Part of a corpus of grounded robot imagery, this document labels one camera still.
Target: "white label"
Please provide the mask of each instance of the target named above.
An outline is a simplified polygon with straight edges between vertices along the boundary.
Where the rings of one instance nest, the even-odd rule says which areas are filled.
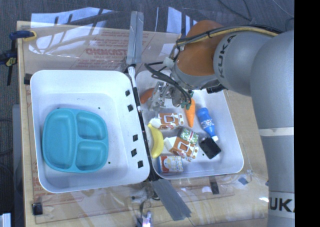
[[[268,214],[276,217],[295,219],[295,194],[269,191]]]
[[[259,135],[262,137],[293,136],[294,134],[295,134],[294,127],[259,129]]]

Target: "black cable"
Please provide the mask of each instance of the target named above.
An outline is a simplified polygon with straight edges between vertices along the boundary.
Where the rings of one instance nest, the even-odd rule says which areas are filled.
[[[252,26],[252,27],[265,29],[266,31],[269,31],[269,32],[272,32],[272,33],[277,33],[277,34],[283,33],[282,30],[279,30],[277,28],[274,28],[274,27],[271,27],[271,26],[268,26],[268,25],[263,25],[263,24],[247,24],[246,26]]]
[[[152,73],[153,78],[155,78],[157,80],[164,81],[170,85],[173,85],[187,98],[188,103],[191,104],[191,95],[188,92],[186,92],[176,81],[174,81],[168,75],[165,75],[165,74],[161,73],[160,71],[151,68],[150,66],[148,66],[147,63],[145,63],[144,66],[149,72]]]
[[[222,2],[222,0],[218,0],[218,1],[219,1],[225,8],[227,8],[229,11],[231,11],[232,13],[234,13],[234,14],[236,14],[236,15],[238,15],[238,16],[246,19],[246,20],[248,20],[249,22],[252,21],[253,18],[252,18],[252,16],[251,16],[250,10],[249,10],[248,5],[247,5],[247,3],[246,3],[245,0],[242,0],[242,1],[243,1],[243,3],[244,3],[244,6],[245,6],[247,12],[248,12],[249,18],[248,18],[248,17],[245,17],[244,15],[240,14],[240,13],[237,12],[237,11],[234,11],[233,9],[231,9],[230,7],[228,7],[226,4],[224,4],[224,3]]]
[[[163,61],[157,61],[157,62],[152,62],[152,63],[148,63],[149,66],[151,65],[162,65],[164,62]]]
[[[165,68],[167,68],[167,66],[163,66],[161,69],[158,70],[158,72],[163,71]]]
[[[275,0],[272,0],[272,1],[273,1],[273,3],[276,4],[276,6],[277,6],[278,8],[280,8],[284,13],[286,13],[287,15],[289,15],[289,16],[291,17],[291,18],[289,18],[289,19],[287,19],[287,20],[285,21],[285,30],[287,31],[287,30],[288,30],[289,22],[292,21],[292,20],[294,20],[294,19],[295,19],[295,16],[294,16],[293,14],[289,13],[288,11],[286,11],[281,5],[279,5],[279,3],[277,3]]]
[[[219,28],[214,28],[214,29],[211,29],[211,30],[208,30],[208,31],[205,31],[205,32],[202,32],[202,33],[199,33],[197,35],[193,35],[193,36],[190,36],[190,37],[184,37],[184,38],[180,38],[176,41],[176,43],[180,43],[180,42],[188,42],[188,41],[192,41],[194,39],[198,39],[199,37],[201,36],[204,36],[204,35],[208,35],[208,34],[211,34],[213,32],[216,32],[216,31],[220,31],[221,29],[226,29],[225,27],[219,27]]]

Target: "small black object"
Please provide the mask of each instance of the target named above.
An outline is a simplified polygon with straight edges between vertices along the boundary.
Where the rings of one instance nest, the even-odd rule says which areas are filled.
[[[219,84],[219,85],[217,85],[217,86],[208,87],[208,88],[206,89],[206,92],[207,92],[208,94],[212,94],[212,93],[218,93],[218,92],[220,92],[220,91],[222,91],[222,90],[224,90],[224,89],[226,89],[226,88],[225,88],[223,85]]]
[[[136,226],[135,227],[143,227],[144,219],[142,217],[138,217],[136,219]]]
[[[142,160],[138,161],[138,169],[144,166],[144,162]]]
[[[243,185],[247,185],[247,184],[249,183],[244,177],[240,177],[240,178],[238,179],[238,181],[239,181],[240,183],[242,183]]]
[[[11,84],[13,65],[15,65],[18,62],[17,58],[18,55],[16,51],[7,50],[5,53],[0,55],[0,65],[6,65],[7,67],[9,67],[8,77],[6,81],[7,86],[10,86]]]
[[[128,105],[128,110],[129,110],[129,112],[131,112],[133,109],[134,109],[134,107],[133,107],[131,104]]]
[[[134,157],[135,155],[137,155],[137,149],[133,149],[131,151],[131,156]]]
[[[212,194],[219,194],[219,186],[217,184],[217,182],[210,182],[210,186],[211,186],[211,190],[212,190]]]
[[[206,138],[202,140],[200,143],[200,148],[203,150],[203,152],[206,154],[206,156],[211,160],[213,157],[217,156],[221,149],[216,144],[216,142],[212,138]]]
[[[33,203],[32,204],[32,214],[34,216],[39,216],[43,214],[41,203]]]
[[[31,77],[32,77],[32,74],[26,73],[26,74],[24,75],[24,81],[23,81],[23,83],[24,83],[25,85],[30,85]]]

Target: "black clamp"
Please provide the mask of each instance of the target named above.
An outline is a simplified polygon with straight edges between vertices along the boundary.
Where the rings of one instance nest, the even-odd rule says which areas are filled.
[[[34,31],[28,31],[28,30],[18,30],[10,33],[9,38],[10,40],[12,40],[11,50],[7,50],[3,54],[0,54],[0,65],[6,65],[7,67],[9,67],[8,77],[6,82],[7,86],[11,84],[13,65],[15,65],[18,62],[16,40],[22,39],[22,38],[26,39],[26,38],[35,37],[35,36],[36,34]]]

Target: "toy food item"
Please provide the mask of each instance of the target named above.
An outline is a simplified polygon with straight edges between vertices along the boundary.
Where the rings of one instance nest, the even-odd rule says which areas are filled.
[[[199,118],[202,129],[206,131],[215,142],[218,141],[218,136],[215,133],[215,124],[209,115],[208,109],[206,107],[198,109],[196,115]]]
[[[194,145],[196,145],[199,140],[199,135],[196,132],[185,127],[179,130],[178,137]]]
[[[148,124],[148,127],[150,128],[152,137],[153,137],[153,147],[151,149],[151,157],[155,159],[162,153],[164,149],[164,146],[165,146],[164,136],[161,133],[161,131],[153,127],[151,123]]]
[[[185,124],[184,116],[181,113],[159,113],[158,117],[150,120],[153,127],[161,130],[173,130]]]
[[[194,120],[196,115],[196,102],[193,98],[191,98],[190,108],[187,109],[187,107],[185,107],[184,112],[185,112],[189,127],[192,128],[194,126]]]
[[[141,96],[140,96],[140,103],[145,104],[147,100],[152,96],[152,92],[155,88],[150,88],[146,90]]]
[[[177,156],[181,156],[183,159],[186,159],[189,162],[196,158],[199,151],[198,146],[183,140],[178,136],[166,137],[164,139],[164,145],[169,152]]]
[[[159,156],[158,157],[159,173],[181,173],[184,171],[182,158],[180,156]]]

